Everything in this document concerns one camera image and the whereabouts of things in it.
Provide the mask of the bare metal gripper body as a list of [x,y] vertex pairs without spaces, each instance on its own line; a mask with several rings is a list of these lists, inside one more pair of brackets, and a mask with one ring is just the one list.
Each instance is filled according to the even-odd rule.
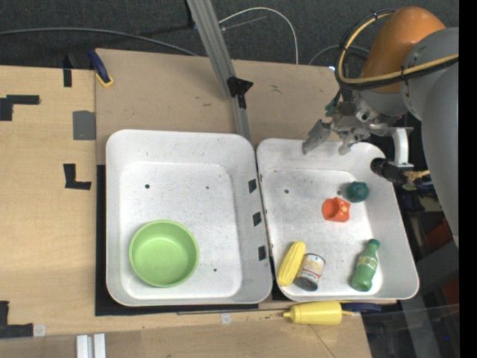
[[388,135],[396,119],[371,108],[365,101],[339,101],[332,114],[331,129],[344,137],[345,134]]

